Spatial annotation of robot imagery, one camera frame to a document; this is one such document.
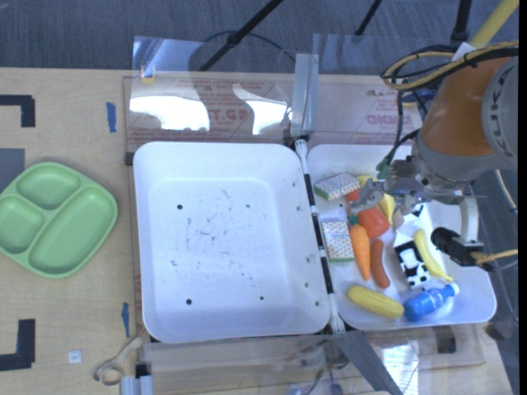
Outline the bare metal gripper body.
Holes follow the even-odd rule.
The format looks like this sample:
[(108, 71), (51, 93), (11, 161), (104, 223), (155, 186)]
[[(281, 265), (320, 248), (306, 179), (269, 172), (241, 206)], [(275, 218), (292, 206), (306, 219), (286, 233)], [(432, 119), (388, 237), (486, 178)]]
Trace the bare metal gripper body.
[(421, 158), (405, 158), (392, 162), (382, 186), (396, 199), (432, 200), (436, 193), (430, 185), (429, 171)]

